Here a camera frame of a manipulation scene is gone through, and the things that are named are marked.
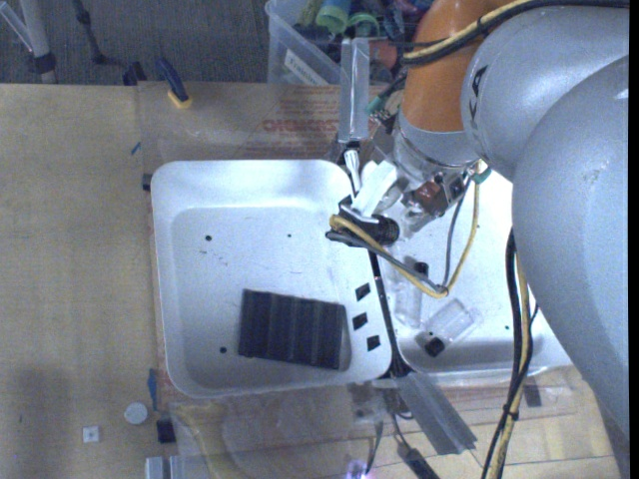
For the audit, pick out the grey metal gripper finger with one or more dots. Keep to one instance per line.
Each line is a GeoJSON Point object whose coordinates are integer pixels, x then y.
{"type": "Point", "coordinates": [417, 220]}
{"type": "Point", "coordinates": [397, 195]}

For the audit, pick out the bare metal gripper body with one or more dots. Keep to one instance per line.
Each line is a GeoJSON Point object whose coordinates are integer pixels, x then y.
{"type": "Point", "coordinates": [433, 193]}

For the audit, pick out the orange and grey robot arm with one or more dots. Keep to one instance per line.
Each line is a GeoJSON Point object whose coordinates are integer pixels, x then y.
{"type": "Point", "coordinates": [559, 177]}

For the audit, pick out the clear plastic bottle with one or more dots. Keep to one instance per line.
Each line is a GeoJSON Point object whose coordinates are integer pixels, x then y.
{"type": "Point", "coordinates": [448, 323]}
{"type": "Point", "coordinates": [410, 295]}

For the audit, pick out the white plastic tray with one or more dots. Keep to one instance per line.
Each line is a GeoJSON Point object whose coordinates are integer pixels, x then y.
{"type": "Point", "coordinates": [491, 287]}
{"type": "Point", "coordinates": [259, 262]}

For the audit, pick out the black ribbed rectangular pad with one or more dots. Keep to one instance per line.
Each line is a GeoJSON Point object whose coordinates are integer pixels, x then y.
{"type": "Point", "coordinates": [292, 330]}

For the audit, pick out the clear plastic storage bin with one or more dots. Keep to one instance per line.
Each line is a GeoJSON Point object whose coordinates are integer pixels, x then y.
{"type": "Point", "coordinates": [299, 53]}

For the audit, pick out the brown cardboard board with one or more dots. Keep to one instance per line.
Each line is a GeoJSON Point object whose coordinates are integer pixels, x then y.
{"type": "Point", "coordinates": [224, 123]}

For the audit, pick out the white round disc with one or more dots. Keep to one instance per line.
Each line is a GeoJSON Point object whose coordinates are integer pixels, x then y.
{"type": "Point", "coordinates": [136, 413]}

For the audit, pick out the black cylinder on white bracket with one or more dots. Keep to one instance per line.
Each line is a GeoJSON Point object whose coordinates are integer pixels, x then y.
{"type": "Point", "coordinates": [383, 227]}

